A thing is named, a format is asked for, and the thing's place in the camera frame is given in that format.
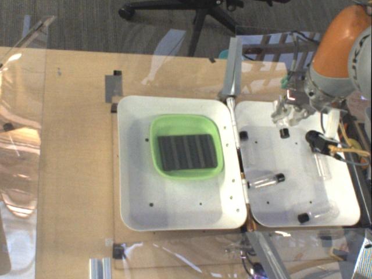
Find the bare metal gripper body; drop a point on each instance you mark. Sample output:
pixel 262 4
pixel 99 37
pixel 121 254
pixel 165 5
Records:
pixel 303 99

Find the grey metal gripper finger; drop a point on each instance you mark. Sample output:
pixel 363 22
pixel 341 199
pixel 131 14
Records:
pixel 298 115
pixel 278 112

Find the clear plastic bottle black cap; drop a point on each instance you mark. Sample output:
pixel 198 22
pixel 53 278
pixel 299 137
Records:
pixel 322 166
pixel 243 135
pixel 284 132
pixel 264 181
pixel 316 212

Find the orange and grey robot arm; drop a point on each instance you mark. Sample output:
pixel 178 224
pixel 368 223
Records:
pixel 331 48

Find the white plastic tray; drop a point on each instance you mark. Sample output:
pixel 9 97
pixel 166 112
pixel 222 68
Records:
pixel 296 161
pixel 180 202

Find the green plastic bowl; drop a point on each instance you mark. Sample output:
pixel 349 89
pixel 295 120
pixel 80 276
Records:
pixel 186 123

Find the black ribbed rectangular block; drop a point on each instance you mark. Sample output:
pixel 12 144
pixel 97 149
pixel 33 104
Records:
pixel 187 153

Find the black cylinder on white bracket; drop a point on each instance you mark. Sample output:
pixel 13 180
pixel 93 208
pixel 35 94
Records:
pixel 318 141

